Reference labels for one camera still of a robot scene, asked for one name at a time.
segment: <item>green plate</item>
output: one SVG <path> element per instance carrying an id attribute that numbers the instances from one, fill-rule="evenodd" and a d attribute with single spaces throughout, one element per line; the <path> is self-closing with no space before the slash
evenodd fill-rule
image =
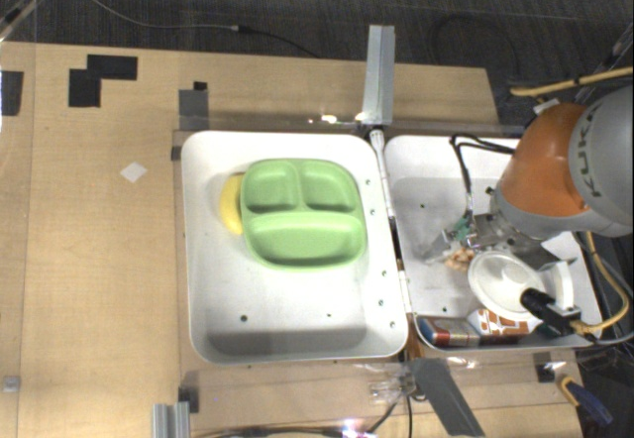
<path id="1" fill-rule="evenodd" d="M 366 250 L 364 211 L 355 180 L 321 160 L 266 160 L 242 181 L 240 207 L 252 255 L 278 269 L 326 269 Z"/>

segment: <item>metal bracket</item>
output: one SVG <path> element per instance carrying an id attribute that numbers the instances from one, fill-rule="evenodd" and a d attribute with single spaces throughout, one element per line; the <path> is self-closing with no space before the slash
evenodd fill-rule
<path id="1" fill-rule="evenodd" d="M 189 386 L 178 388 L 178 402 L 189 403 L 189 413 L 198 413 L 200 404 L 198 403 L 198 389 Z"/>
<path id="2" fill-rule="evenodd" d="M 209 130 L 209 91 L 206 88 L 178 91 L 178 126 L 189 132 Z"/>
<path id="3" fill-rule="evenodd" d="M 364 109 L 357 116 L 364 125 L 387 126 L 392 122 L 395 46 L 393 26 L 370 26 Z"/>
<path id="4" fill-rule="evenodd" d="M 152 409 L 152 438 L 190 438 L 189 403 L 155 404 Z"/>
<path id="5" fill-rule="evenodd" d="M 418 390 L 427 396 L 449 435 L 484 436 L 445 361 L 415 359 L 410 366 Z"/>
<path id="6" fill-rule="evenodd" d="M 552 383 L 555 381 L 555 371 L 553 370 L 553 359 L 550 352 L 533 354 L 535 363 L 535 373 L 539 383 Z"/>
<path id="7" fill-rule="evenodd" d="M 3 392 L 19 392 L 21 380 L 20 377 L 5 377 L 2 380 Z"/>

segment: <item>white tape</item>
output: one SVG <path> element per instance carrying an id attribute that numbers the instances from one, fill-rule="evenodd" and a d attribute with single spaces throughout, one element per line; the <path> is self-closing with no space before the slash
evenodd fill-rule
<path id="1" fill-rule="evenodd" d="M 137 162 L 133 162 L 126 166 L 123 170 L 121 170 L 121 175 L 123 175 L 130 182 L 137 182 L 145 173 L 148 171 L 143 165 L 138 164 Z"/>

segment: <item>yellow cable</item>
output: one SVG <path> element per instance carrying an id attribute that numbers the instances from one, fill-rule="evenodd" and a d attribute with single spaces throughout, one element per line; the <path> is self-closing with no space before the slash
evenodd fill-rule
<path id="1" fill-rule="evenodd" d="M 514 96 L 541 96 L 542 94 L 562 91 L 564 89 L 570 89 L 571 87 L 593 84 L 609 78 L 624 77 L 631 75 L 632 71 L 632 66 L 625 66 L 623 68 L 615 68 L 602 73 L 595 73 L 594 75 L 586 75 L 578 79 L 572 78 L 570 80 L 564 80 L 563 82 L 555 82 L 554 84 L 547 84 L 539 87 L 511 87 L 510 92 Z"/>
<path id="2" fill-rule="evenodd" d="M 568 390 L 568 383 L 574 383 L 575 380 L 573 377 L 565 376 L 561 380 L 559 380 L 558 386 L 560 391 L 564 394 L 566 399 L 570 402 L 572 406 L 579 406 L 579 402 L 577 398 L 573 396 L 573 394 Z"/>
<path id="3" fill-rule="evenodd" d="M 590 254 L 592 255 L 592 259 L 594 260 L 594 263 L 596 264 L 597 268 L 601 272 L 601 275 L 605 278 L 605 280 L 608 283 L 610 283 L 610 286 L 614 288 L 614 291 L 618 293 L 618 296 L 621 297 L 621 300 L 623 301 L 623 306 L 618 311 L 618 313 L 616 313 L 614 316 L 608 318 L 607 320 L 603 320 L 602 322 L 597 324 L 589 325 L 583 322 L 582 320 L 576 320 L 572 322 L 571 326 L 573 327 L 575 332 L 581 335 L 592 333 L 594 331 L 599 331 L 599 330 L 602 331 L 603 329 L 611 327 L 616 322 L 618 322 L 621 318 L 623 318 L 627 314 L 627 311 L 630 308 L 630 301 L 627 297 L 627 293 L 625 293 L 625 290 L 621 288 L 621 286 L 614 280 L 612 275 L 607 271 L 607 269 L 605 268 L 605 265 L 603 264 L 603 261 L 601 260 L 601 257 L 596 252 L 596 245 L 594 244 L 594 238 L 592 237 L 592 234 L 590 234 L 589 232 L 585 232 L 585 239 L 587 241 L 587 246 L 590 249 Z"/>

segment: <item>banana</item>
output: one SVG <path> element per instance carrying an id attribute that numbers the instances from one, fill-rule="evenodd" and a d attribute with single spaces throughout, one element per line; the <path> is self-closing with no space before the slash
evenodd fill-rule
<path id="1" fill-rule="evenodd" d="M 242 215 L 240 214 L 240 188 L 243 173 L 234 173 L 227 179 L 220 193 L 220 218 L 230 232 L 242 235 Z"/>

